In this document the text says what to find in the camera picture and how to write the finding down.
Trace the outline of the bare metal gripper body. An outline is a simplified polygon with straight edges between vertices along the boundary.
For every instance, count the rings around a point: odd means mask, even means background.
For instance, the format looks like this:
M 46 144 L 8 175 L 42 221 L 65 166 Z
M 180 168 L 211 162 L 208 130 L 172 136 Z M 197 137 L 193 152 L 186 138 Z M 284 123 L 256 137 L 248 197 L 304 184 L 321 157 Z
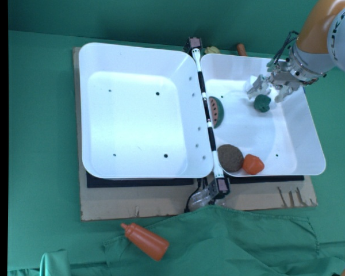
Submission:
M 292 90 L 305 86 L 303 72 L 302 64 L 294 59 L 272 59 L 269 62 L 269 82 L 278 90 L 285 86 Z

